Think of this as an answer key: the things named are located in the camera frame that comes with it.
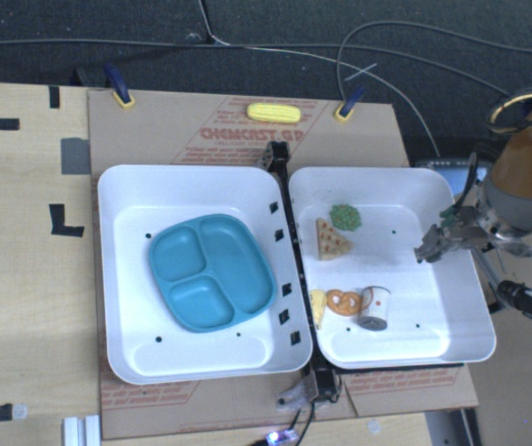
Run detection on small white can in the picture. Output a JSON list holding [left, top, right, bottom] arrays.
[[356, 285, 393, 332]]

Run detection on yellow corn cob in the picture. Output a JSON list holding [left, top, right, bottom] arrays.
[[246, 102, 303, 125]]

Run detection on brown cardboard board red print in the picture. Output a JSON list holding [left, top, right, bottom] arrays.
[[86, 87, 480, 441]]

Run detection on thin black rod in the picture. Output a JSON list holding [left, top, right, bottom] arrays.
[[274, 164, 321, 369]]

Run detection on pizza slice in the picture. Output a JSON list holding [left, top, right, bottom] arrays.
[[316, 216, 356, 262]]

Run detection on black cylinder on white bracket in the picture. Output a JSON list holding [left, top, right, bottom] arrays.
[[471, 247, 532, 323]]

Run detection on yellow cheese wedge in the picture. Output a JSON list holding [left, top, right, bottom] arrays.
[[308, 288, 329, 331]]

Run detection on brown pretzel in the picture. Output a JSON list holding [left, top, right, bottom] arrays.
[[325, 288, 364, 318]]

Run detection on blue divided plate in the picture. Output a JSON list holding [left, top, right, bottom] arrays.
[[148, 213, 278, 335]]

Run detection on green peas cluster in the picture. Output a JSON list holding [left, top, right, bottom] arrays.
[[329, 203, 363, 232]]

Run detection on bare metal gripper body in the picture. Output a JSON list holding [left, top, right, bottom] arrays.
[[440, 204, 532, 258]]

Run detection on white plastic tray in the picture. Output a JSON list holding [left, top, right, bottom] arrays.
[[97, 164, 315, 387], [288, 165, 499, 371]]

